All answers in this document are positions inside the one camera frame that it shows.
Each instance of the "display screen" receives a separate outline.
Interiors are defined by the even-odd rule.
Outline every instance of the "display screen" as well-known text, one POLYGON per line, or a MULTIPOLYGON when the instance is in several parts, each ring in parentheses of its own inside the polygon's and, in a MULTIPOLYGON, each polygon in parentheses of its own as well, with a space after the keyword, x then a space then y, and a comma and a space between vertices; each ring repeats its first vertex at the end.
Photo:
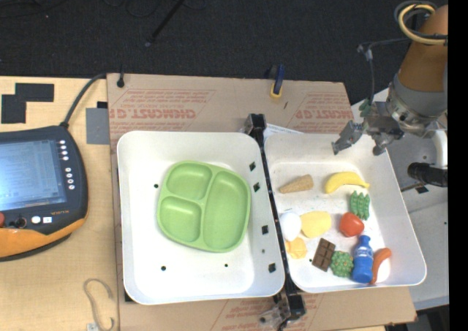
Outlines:
POLYGON ((0 210, 66 201, 54 140, 0 144, 0 210))

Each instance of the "yellow banana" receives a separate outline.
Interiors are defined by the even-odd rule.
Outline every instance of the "yellow banana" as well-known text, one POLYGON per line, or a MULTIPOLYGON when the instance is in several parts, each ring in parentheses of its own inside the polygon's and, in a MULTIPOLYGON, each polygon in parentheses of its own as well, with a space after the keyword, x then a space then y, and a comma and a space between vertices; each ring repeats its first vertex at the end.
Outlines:
POLYGON ((325 193, 330 194, 335 192, 339 187, 350 184, 354 186, 362 186, 368 188, 370 186, 369 183, 366 183, 362 178, 352 171, 343 171, 343 172, 336 172, 332 174, 327 180, 325 184, 325 193))

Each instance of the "white egg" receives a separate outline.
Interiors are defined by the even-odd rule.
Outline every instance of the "white egg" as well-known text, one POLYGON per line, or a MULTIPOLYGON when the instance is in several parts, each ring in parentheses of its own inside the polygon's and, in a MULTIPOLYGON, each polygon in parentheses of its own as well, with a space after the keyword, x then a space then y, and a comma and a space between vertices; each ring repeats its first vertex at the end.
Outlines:
POLYGON ((302 220, 298 214, 288 211, 280 215, 279 226, 281 227, 284 239, 293 241, 301 233, 302 220))

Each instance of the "red tomato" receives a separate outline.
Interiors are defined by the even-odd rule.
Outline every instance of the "red tomato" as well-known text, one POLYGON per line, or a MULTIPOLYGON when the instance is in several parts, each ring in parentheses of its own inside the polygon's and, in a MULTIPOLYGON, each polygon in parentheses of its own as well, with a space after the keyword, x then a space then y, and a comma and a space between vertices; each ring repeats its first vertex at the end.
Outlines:
POLYGON ((364 230, 364 223, 351 212, 343 214, 339 222, 339 230, 344 236, 359 235, 364 230))

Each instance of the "white tray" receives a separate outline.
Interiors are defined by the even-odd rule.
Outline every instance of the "white tray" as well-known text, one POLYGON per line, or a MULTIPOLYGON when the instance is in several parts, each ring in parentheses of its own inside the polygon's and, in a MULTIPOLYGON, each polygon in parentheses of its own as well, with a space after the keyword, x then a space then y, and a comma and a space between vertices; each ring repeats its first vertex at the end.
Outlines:
POLYGON ((118 141, 117 157, 124 287, 135 302, 269 297, 282 289, 284 267, 254 139, 241 133, 129 132, 118 141), (186 160, 226 167, 251 186, 249 225, 233 251, 212 253, 183 246, 160 230, 156 221, 160 188, 155 184, 162 185, 170 166, 186 160), (260 188, 254 191, 257 183, 260 188))
POLYGON ((300 289, 312 293, 421 283, 426 277, 426 263, 388 154, 385 152, 374 156, 374 141, 364 135, 351 148, 335 156, 331 143, 337 139, 338 135, 332 134, 275 134, 265 142, 278 214, 286 211, 303 214, 311 210, 324 210, 332 217, 332 226, 324 235, 307 238, 301 233, 308 254, 302 259, 293 259, 288 254, 291 279, 300 289), (342 186, 332 194, 326 194, 324 185, 328 176, 343 171, 358 173, 370 183, 370 187, 342 186), (305 174, 310 174, 314 180, 312 190, 291 194, 278 191, 280 186, 305 174), (371 199, 370 216, 364 221, 364 232, 371 237, 371 247, 374 251, 384 247, 392 251, 391 258, 382 263, 377 283, 373 286, 340 278, 330 268, 324 272, 312 265, 321 237, 336 244, 336 250, 352 255, 358 239, 345 237, 338 225, 341 215, 350 211, 349 198, 354 190, 358 194, 369 193, 371 199))

